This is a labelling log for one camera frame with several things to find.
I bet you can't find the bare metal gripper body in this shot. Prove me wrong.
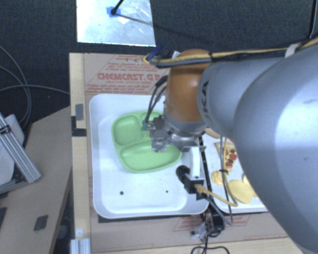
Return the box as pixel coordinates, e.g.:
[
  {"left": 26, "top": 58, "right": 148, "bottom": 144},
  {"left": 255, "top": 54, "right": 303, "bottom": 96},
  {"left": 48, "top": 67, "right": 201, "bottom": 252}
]
[{"left": 148, "top": 114, "right": 203, "bottom": 153}]

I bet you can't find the green divided plate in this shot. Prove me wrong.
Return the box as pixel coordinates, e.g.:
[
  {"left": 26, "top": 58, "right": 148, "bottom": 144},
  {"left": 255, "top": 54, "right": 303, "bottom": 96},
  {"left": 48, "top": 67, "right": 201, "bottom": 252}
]
[{"left": 111, "top": 110, "right": 183, "bottom": 173}]

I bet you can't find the thin black rod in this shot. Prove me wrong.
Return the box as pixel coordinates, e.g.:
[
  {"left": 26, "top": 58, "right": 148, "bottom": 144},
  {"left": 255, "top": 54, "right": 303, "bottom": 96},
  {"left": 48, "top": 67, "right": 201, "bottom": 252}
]
[{"left": 198, "top": 135, "right": 216, "bottom": 208}]

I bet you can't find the white plastic tray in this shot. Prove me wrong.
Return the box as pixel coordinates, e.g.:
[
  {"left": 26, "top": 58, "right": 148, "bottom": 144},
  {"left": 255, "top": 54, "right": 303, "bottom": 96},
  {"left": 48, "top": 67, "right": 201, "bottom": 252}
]
[
  {"left": 201, "top": 131, "right": 269, "bottom": 214},
  {"left": 89, "top": 93, "right": 210, "bottom": 220}
]

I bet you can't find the pale yellow lump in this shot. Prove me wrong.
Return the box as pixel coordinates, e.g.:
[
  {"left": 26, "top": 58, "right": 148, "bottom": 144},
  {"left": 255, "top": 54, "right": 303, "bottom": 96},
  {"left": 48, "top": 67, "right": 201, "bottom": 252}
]
[{"left": 211, "top": 170, "right": 225, "bottom": 187}]

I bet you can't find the brown cardboard board red print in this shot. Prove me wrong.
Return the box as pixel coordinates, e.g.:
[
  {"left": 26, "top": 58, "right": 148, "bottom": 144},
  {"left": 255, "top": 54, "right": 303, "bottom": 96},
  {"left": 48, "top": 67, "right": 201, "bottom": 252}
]
[{"left": 68, "top": 52, "right": 291, "bottom": 254}]

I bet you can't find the pizza slice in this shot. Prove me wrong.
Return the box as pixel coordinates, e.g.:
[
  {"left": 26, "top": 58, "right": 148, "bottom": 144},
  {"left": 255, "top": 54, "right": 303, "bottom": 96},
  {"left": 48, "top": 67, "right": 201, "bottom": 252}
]
[{"left": 214, "top": 141, "right": 239, "bottom": 175}]

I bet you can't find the yellow round biscuit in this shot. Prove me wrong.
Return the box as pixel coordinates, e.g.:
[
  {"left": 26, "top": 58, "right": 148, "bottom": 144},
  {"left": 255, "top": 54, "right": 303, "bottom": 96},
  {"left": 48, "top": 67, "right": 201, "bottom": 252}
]
[
  {"left": 242, "top": 173, "right": 258, "bottom": 198},
  {"left": 227, "top": 179, "right": 253, "bottom": 204}
]

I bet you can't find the black cylinder on white bracket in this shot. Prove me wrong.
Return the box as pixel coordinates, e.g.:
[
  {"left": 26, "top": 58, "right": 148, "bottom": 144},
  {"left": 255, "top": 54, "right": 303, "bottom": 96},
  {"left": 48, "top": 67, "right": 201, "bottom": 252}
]
[{"left": 175, "top": 145, "right": 205, "bottom": 195}]

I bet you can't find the black block with thin wires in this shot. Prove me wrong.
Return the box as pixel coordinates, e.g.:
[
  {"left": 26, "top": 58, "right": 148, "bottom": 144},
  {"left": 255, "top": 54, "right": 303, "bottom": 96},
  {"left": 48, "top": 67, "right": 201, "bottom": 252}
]
[{"left": 200, "top": 212, "right": 226, "bottom": 238}]

